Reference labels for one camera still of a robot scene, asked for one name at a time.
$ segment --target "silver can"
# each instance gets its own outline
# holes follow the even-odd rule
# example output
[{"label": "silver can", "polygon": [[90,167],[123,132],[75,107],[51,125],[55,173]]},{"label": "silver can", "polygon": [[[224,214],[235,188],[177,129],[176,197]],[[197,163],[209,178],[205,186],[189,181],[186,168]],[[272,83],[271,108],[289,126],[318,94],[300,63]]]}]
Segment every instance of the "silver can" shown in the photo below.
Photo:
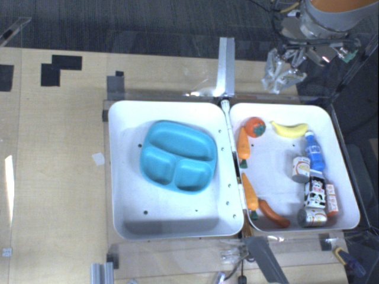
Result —
[{"label": "silver can", "polygon": [[297,222],[301,227],[322,227],[325,226],[326,221],[324,209],[302,208],[297,213]]},{"label": "silver can", "polygon": [[310,178],[310,160],[307,157],[296,157],[292,162],[292,180],[307,183]]}]

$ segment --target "white tray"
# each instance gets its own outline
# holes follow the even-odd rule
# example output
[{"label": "white tray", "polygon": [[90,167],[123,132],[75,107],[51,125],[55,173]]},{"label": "white tray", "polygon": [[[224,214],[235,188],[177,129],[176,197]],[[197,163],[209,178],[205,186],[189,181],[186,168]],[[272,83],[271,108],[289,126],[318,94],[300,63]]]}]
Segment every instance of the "white tray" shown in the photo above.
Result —
[{"label": "white tray", "polygon": [[[149,183],[139,167],[144,138],[160,120],[190,125],[217,144],[215,174],[195,195]],[[209,103],[120,101],[109,111],[113,221],[123,238],[225,236],[238,233],[243,213],[226,122]]]},{"label": "white tray", "polygon": [[[265,133],[259,138],[249,137],[253,147],[247,160],[248,168],[241,172],[246,173],[258,198],[266,200],[275,212],[291,221],[288,228],[279,228],[258,209],[259,219],[253,222],[257,229],[266,232],[324,231],[351,229],[358,225],[358,205],[332,120],[326,111],[310,105],[236,104],[231,108],[230,117],[235,140],[248,118],[259,117],[265,121]],[[326,163],[323,173],[335,186],[339,206],[339,213],[330,217],[325,227],[302,228],[297,224],[297,212],[303,207],[304,184],[292,181],[291,167],[293,158],[305,155],[306,139],[279,136],[271,121],[283,125],[307,123],[309,130],[314,131]]]}]

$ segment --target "brown sausage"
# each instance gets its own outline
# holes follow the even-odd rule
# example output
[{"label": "brown sausage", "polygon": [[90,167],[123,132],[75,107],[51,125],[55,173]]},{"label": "brown sausage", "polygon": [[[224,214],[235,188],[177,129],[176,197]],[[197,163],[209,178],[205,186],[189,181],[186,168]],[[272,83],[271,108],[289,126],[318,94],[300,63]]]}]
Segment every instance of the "brown sausage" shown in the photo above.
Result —
[{"label": "brown sausage", "polygon": [[290,220],[279,216],[275,211],[271,209],[271,207],[267,204],[265,200],[259,200],[259,209],[263,212],[263,214],[269,218],[272,222],[278,224],[280,227],[287,228],[290,226]]}]

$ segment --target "wooden surface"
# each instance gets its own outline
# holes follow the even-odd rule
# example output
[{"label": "wooden surface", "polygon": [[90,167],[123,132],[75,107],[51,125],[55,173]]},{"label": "wooden surface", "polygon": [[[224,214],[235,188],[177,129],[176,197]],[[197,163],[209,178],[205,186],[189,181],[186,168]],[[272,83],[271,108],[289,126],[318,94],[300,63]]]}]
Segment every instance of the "wooden surface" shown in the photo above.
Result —
[{"label": "wooden surface", "polygon": [[[0,275],[5,275],[3,279],[7,277],[9,264],[11,284],[89,283],[91,263],[104,263],[108,248],[105,167],[97,166],[92,158],[95,153],[105,152],[101,113],[106,98],[106,75],[124,71],[129,89],[170,87],[186,92],[208,87],[208,83],[212,85],[217,62],[71,51],[23,49],[22,55],[18,49],[2,52],[6,52],[4,56],[18,56],[10,62],[15,65],[15,73],[21,73],[21,92],[17,93],[14,85],[12,92],[0,93],[0,106],[7,111],[2,115],[8,115],[9,127],[3,126],[0,131],[10,136],[7,144],[11,146],[4,152],[16,149],[13,154],[17,155],[11,236],[3,214],[0,219],[1,227],[6,225],[7,237],[11,239],[1,243],[11,245],[13,254],[10,261],[2,258]],[[60,87],[41,87],[41,64],[51,63],[52,54],[82,56],[83,68],[61,70]],[[255,88],[264,93],[259,81],[263,68],[264,63],[236,62],[237,88]],[[295,94],[296,89],[286,93]],[[14,121],[18,109],[11,108],[12,104],[20,104],[17,125]],[[131,263],[123,272],[115,272],[124,278],[117,283],[127,283],[123,273],[131,269],[129,277],[135,277],[139,284],[211,283],[217,270],[230,270],[231,266],[220,264],[216,241],[200,241],[173,242],[170,251],[159,248],[159,242],[149,246],[133,242],[119,245]],[[291,283],[347,283],[343,266],[330,251],[320,251],[319,244],[309,246],[306,239],[302,241],[302,251],[292,249],[293,244],[271,244],[279,263],[286,266],[284,272]],[[343,243],[340,237],[336,241]],[[209,251],[200,249],[203,256],[199,261],[193,245],[201,243]],[[315,266],[317,256],[326,264]],[[196,269],[196,261],[208,265]],[[246,270],[249,283],[265,283],[256,263],[246,266]]]}]

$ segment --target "white sticker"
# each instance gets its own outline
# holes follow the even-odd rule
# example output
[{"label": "white sticker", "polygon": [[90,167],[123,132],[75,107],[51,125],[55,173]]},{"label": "white sticker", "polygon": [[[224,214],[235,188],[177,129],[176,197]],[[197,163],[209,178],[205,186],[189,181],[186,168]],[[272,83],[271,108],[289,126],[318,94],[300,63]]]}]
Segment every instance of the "white sticker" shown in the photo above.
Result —
[{"label": "white sticker", "polygon": [[3,248],[2,249],[2,256],[3,257],[11,257],[12,256],[12,248]]},{"label": "white sticker", "polygon": [[96,166],[100,166],[100,165],[105,164],[105,158],[104,158],[104,155],[102,153],[93,154],[92,158],[94,158]]}]

